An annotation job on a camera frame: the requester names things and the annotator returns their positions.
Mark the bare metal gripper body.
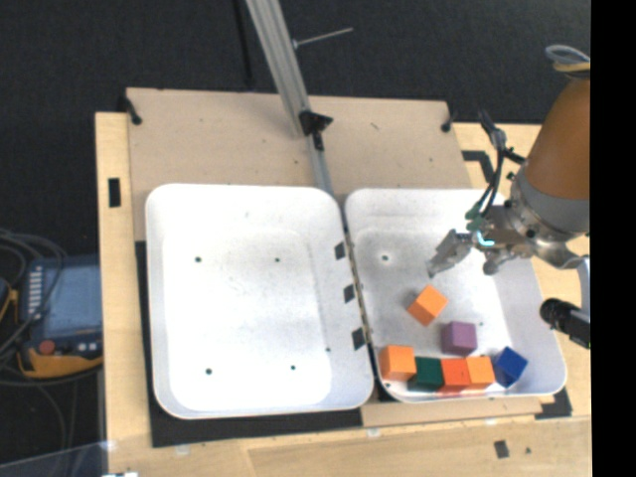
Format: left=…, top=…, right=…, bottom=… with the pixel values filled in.
left=468, top=200, right=581, bottom=267

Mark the green cube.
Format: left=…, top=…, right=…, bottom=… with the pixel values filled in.
left=407, top=356, right=445, bottom=393

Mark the white plastic tray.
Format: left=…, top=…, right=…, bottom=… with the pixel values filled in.
left=343, top=187, right=568, bottom=404
left=144, top=182, right=376, bottom=420

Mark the orange cube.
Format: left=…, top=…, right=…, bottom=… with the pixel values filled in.
left=406, top=284, right=450, bottom=328
left=378, top=344, right=418, bottom=384
left=465, top=355, right=497, bottom=390
left=439, top=357, right=471, bottom=393

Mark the black cylinder on white bracket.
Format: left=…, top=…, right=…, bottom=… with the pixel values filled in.
left=540, top=255, right=591, bottom=350

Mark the flat brown board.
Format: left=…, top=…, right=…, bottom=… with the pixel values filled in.
left=125, top=86, right=557, bottom=429

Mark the blue cube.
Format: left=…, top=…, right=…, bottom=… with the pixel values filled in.
left=492, top=345, right=530, bottom=390

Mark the purple cube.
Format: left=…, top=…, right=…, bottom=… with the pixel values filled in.
left=439, top=320, right=480, bottom=358

